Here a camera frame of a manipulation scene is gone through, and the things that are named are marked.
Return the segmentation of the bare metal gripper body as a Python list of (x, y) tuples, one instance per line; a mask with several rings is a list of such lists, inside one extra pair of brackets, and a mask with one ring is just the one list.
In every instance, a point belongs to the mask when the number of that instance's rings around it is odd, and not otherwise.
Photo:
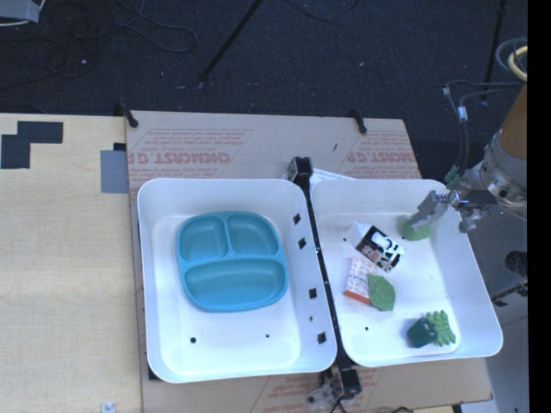
[(478, 164), (462, 175), (454, 166), (447, 174), (447, 188), (450, 203), (457, 210), (503, 212), (527, 219), (526, 187), (505, 174), (498, 165)]

